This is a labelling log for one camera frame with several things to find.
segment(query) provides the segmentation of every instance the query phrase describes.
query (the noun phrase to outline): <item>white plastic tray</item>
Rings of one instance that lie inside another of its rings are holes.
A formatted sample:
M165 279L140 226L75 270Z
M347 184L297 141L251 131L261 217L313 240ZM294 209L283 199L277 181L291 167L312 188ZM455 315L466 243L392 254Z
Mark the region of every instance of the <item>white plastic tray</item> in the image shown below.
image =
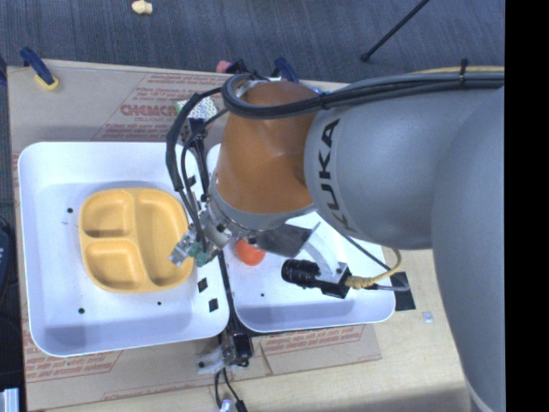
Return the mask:
M140 142L41 142L19 159L22 238L30 331L47 354L69 356L215 336L229 308L215 260L180 286L143 294L97 287L84 268L78 232L81 204L96 191L143 186L175 197L166 145ZM186 161L196 174L196 161ZM197 282L208 287L198 291ZM210 301L218 308L210 311Z
M220 146L208 153L208 169L213 171ZM377 276L385 270L343 239L317 213L303 215L288 221L294 226L313 228L318 222L317 234L332 247L339 262L347 263L356 276ZM383 260L380 245L358 241L377 258ZM249 329L261 333L305 330L350 324L382 322L395 310L395 295L390 291L349 290L347 297L326 296L318 288L302 289L285 282L281 267L286 257L267 253L257 266L239 260L232 241L226 248L226 262L238 318ZM312 258L302 251L297 259ZM390 286L390 279L379 282Z

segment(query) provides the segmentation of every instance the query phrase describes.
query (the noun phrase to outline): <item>gray carpet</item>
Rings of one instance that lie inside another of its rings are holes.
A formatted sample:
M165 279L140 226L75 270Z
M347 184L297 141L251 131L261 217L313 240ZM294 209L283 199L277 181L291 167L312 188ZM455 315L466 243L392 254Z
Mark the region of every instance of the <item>gray carpet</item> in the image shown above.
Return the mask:
M283 56L305 79L354 82L428 68L504 64L505 0L431 0L368 64L359 61L421 0L0 0L0 54L214 70L242 58L263 74ZM9 115L0 88L0 215L13 223ZM16 286L0 314L16 316Z

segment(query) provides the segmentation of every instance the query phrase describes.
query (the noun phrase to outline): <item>blue clamp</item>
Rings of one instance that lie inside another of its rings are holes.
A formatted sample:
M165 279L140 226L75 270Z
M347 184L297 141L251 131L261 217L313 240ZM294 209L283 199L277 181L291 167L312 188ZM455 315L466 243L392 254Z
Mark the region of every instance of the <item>blue clamp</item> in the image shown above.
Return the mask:
M8 86L8 65L0 56L0 86Z
M21 56L25 60L25 63L29 64L36 72L34 79L39 85L46 90L55 90L57 88L59 80L50 73L44 61L42 61L42 58L36 52L30 47L24 46L21 48Z
M283 57L278 57L274 61L276 69L290 82L299 82L298 73L293 69L293 67L284 59Z

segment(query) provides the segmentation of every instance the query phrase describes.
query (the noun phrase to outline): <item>black stand leg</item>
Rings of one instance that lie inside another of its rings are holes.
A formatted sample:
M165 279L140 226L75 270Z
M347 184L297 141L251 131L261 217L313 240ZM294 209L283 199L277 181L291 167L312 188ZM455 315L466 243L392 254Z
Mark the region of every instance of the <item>black stand leg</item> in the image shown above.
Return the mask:
M422 0L412 11L406 15L402 20L400 20L395 27L393 27L383 38L381 38L376 45L374 45L367 53L362 55L360 59L364 62L367 62L373 53L379 49L389 38L391 38L402 26L404 26L408 20L410 20L414 15L416 15L421 8L423 8L430 0Z

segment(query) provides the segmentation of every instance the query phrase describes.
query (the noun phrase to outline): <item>orange object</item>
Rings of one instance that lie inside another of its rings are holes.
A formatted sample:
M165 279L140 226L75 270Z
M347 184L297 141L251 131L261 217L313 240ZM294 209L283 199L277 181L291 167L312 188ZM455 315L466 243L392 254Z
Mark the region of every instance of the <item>orange object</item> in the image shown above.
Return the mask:
M265 258L265 251L250 245L245 239L237 242L237 254L244 264L258 265Z

